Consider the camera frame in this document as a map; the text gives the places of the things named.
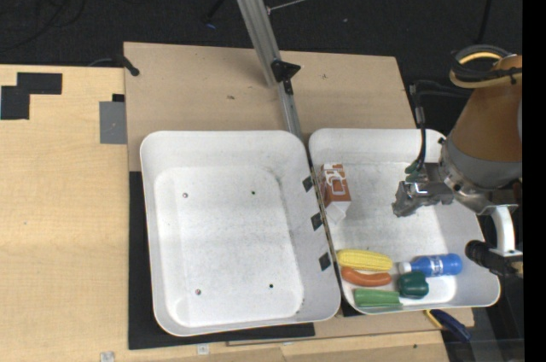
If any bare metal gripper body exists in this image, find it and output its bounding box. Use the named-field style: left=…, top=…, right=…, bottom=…
left=409, top=163, right=498, bottom=217

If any white plastic tray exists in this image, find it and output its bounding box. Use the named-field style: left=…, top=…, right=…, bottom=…
left=139, top=129, right=343, bottom=338
left=307, top=127, right=502, bottom=317

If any blue and white bottle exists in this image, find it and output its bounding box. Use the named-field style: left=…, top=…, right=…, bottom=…
left=397, top=252, right=464, bottom=280

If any brown and white carton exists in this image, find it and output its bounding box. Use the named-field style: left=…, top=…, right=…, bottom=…
left=319, top=162, right=353, bottom=223

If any yellow corn cob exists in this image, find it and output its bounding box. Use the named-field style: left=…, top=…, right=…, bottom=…
left=335, top=248, right=394, bottom=273

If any dark green bell pepper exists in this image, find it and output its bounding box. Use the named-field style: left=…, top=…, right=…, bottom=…
left=397, top=271, right=430, bottom=301

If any orange sausage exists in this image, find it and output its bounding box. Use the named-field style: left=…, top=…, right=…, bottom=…
left=340, top=266, right=393, bottom=289

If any light green pea pod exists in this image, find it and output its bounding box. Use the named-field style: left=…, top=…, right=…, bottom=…
left=352, top=287, right=404, bottom=311

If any brown cardboard board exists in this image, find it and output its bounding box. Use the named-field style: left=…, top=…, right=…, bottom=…
left=123, top=41, right=475, bottom=349

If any black cylinder on white bracket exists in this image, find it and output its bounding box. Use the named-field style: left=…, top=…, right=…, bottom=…
left=464, top=203, right=524, bottom=278

